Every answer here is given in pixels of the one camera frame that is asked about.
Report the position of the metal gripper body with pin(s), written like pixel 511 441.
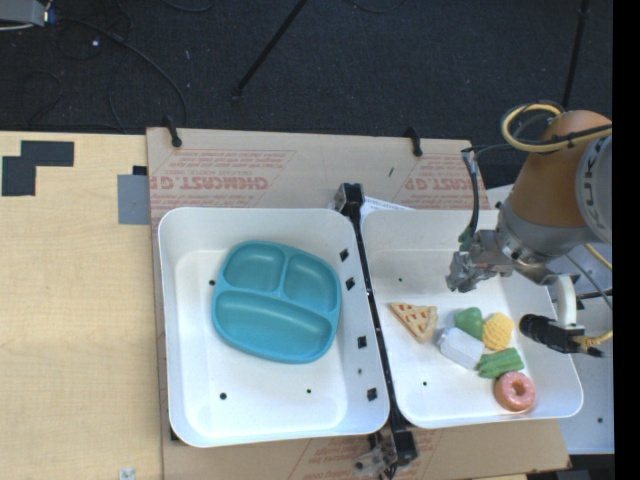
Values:
pixel 492 259

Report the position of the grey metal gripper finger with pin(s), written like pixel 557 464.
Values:
pixel 454 272
pixel 472 280

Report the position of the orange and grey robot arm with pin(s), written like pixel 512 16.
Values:
pixel 555 188

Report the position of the green toy pepper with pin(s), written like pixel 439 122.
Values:
pixel 470 321

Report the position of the yellow toy corn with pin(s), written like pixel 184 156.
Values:
pixel 498 331

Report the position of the toy pizza slice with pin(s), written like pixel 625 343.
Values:
pixel 415 319

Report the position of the white carton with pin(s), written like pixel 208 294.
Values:
pixel 460 348

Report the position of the green toy beans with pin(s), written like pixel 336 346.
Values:
pixel 500 363

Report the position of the thin black rod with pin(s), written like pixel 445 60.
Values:
pixel 372 313

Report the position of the pink doughnut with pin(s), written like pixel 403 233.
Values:
pixel 514 391

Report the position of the white plastic tray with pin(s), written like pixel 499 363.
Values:
pixel 440 398
pixel 260 408

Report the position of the blue divided plate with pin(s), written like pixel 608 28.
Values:
pixel 276 301

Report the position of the brown cardboard board red print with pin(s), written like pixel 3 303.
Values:
pixel 300 168

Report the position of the black cylinder on white bracket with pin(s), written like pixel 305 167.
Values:
pixel 550 330

